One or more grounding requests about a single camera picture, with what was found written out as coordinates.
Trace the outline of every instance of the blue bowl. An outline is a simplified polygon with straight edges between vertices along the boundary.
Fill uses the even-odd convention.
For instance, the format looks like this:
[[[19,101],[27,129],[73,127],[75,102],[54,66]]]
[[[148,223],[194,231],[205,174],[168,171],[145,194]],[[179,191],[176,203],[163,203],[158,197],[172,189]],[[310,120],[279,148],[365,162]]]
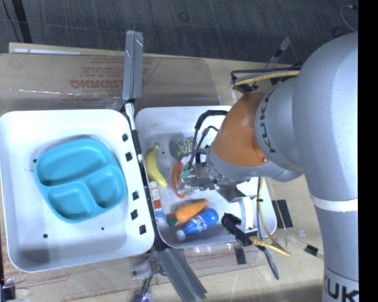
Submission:
[[[49,207],[69,223],[112,209],[127,193],[118,162],[105,145],[91,138],[46,151],[36,162],[35,177]]]

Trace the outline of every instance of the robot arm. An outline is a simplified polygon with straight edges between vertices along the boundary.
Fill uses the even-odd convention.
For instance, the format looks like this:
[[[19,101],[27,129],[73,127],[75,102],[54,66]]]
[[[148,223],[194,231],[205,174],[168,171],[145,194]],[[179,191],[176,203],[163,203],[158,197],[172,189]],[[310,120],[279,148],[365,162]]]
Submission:
[[[228,201],[250,177],[305,174],[323,238],[325,302],[359,300],[357,67],[352,33],[316,50],[268,94],[245,94],[198,167]]]

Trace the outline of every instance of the black hole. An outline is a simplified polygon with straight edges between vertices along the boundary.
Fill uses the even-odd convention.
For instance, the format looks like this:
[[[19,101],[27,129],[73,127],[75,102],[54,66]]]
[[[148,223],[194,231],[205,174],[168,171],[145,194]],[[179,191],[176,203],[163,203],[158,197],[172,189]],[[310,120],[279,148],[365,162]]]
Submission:
[[[139,227],[140,235],[143,235],[147,230],[145,225],[141,225]]]
[[[188,21],[189,20],[189,16],[186,14],[186,13],[180,13],[178,15],[179,19],[182,20],[182,21]]]
[[[133,159],[133,155],[130,152],[127,152],[125,155],[126,155],[126,160],[128,161]]]
[[[138,217],[138,213],[137,213],[137,209],[133,210],[131,213],[130,213],[131,217],[132,217],[132,220],[135,220],[137,217]]]

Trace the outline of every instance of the white ring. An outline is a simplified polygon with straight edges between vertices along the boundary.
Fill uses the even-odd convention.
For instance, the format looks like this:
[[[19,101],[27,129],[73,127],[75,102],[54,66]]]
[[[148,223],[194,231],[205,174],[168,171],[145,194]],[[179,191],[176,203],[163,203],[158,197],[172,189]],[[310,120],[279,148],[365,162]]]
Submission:
[[[317,198],[313,196],[311,193],[309,195],[311,196],[312,203],[318,208],[321,208],[322,210],[338,212],[358,210],[358,198],[344,201],[331,201]]]

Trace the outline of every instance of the white tray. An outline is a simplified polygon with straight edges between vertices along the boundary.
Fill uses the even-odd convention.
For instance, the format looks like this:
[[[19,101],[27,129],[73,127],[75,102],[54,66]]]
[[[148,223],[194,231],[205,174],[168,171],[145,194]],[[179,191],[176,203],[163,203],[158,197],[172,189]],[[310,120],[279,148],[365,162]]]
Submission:
[[[239,203],[228,203],[217,191],[197,191],[195,194],[184,197],[183,199],[177,197],[172,187],[172,170],[176,163],[169,153],[169,141],[181,138],[192,137],[195,132],[195,124],[198,117],[209,109],[223,109],[229,110],[229,106],[187,106],[187,107],[168,107],[168,108],[146,108],[137,113],[135,123],[137,133],[142,148],[142,153],[145,156],[150,151],[154,144],[159,145],[157,153],[157,162],[159,170],[168,181],[167,188],[159,187],[161,197],[161,204],[163,207],[164,218],[157,219],[157,227],[164,242],[171,247],[184,248],[202,245],[212,245],[218,243],[227,243],[235,241],[234,235],[228,234],[228,231],[221,225],[221,217],[224,213],[232,213],[237,217],[241,217],[241,209]],[[224,117],[210,116],[208,117],[198,133],[198,140],[204,128],[209,125],[214,125],[219,128]],[[211,144],[215,137],[213,130],[205,137],[202,146]],[[263,217],[265,218],[267,228],[270,233],[273,233],[277,226],[275,212],[270,200],[268,190],[264,186],[261,189],[261,196],[264,198],[262,202]],[[239,186],[240,190],[246,195],[256,194],[257,178],[245,182]],[[199,199],[206,199],[209,201],[208,208],[214,208],[218,214],[220,221],[216,225],[212,225],[203,233],[187,238],[184,242],[179,242],[175,238],[177,229],[184,225],[175,225],[170,227],[166,223],[166,217],[173,215],[175,210],[180,206],[186,205],[192,201]],[[256,223],[256,200],[252,200],[254,220]],[[262,237],[266,236],[264,229],[261,229]]]
[[[34,159],[56,145],[84,137],[110,149],[125,175],[128,193],[116,208],[87,221],[68,223],[55,216],[45,202],[35,181]],[[129,152],[132,159],[128,161]],[[139,255],[154,243],[129,123],[117,111],[6,113],[0,118],[0,174],[9,258],[22,271]],[[135,210],[137,217],[132,219]]]

